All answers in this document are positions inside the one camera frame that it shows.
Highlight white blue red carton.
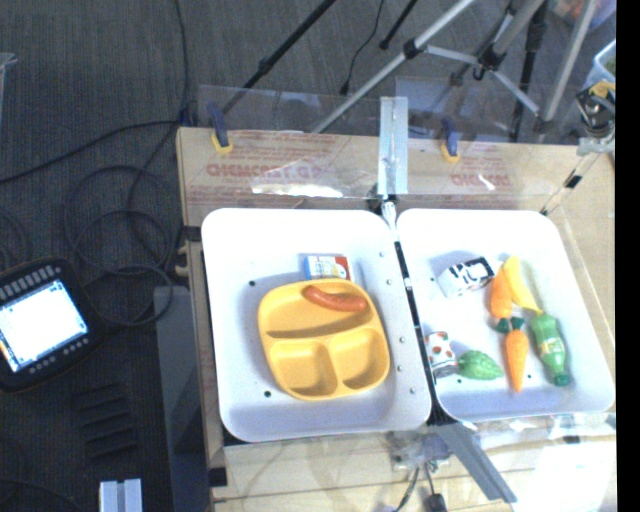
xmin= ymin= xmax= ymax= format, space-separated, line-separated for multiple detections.
xmin=301 ymin=253 xmax=354 ymax=283

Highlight orange-red sausage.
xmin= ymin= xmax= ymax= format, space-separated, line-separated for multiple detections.
xmin=303 ymin=284 xmax=368 ymax=313

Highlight thin black and white rod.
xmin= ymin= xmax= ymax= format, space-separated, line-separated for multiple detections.
xmin=381 ymin=198 xmax=437 ymax=387

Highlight brown cardboard board red print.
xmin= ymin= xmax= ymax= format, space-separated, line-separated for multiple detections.
xmin=175 ymin=126 xmax=617 ymax=512

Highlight yellow divided plate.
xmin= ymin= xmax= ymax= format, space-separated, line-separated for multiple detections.
xmin=256 ymin=277 xmax=392 ymax=402

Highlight white plastic tray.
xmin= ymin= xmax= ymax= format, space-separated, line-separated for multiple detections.
xmin=396 ymin=207 xmax=617 ymax=424
xmin=200 ymin=207 xmax=433 ymax=444

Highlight white and black carton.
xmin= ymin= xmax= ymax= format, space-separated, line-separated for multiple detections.
xmin=436 ymin=255 xmax=497 ymax=299

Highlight white can red dots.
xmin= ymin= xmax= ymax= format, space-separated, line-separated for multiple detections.
xmin=424 ymin=330 xmax=459 ymax=379

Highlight short orange carrot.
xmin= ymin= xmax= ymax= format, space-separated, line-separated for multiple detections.
xmin=489 ymin=266 xmax=515 ymax=335

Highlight green grapes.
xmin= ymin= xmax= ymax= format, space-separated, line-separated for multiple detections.
xmin=455 ymin=349 xmax=505 ymax=382

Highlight yellow banana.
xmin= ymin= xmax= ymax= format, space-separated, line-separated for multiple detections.
xmin=501 ymin=255 xmax=545 ymax=317

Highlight long orange carrot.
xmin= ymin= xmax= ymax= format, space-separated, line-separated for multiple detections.
xmin=504 ymin=316 xmax=531 ymax=394

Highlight green bottle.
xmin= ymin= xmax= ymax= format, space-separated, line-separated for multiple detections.
xmin=529 ymin=312 xmax=573 ymax=388

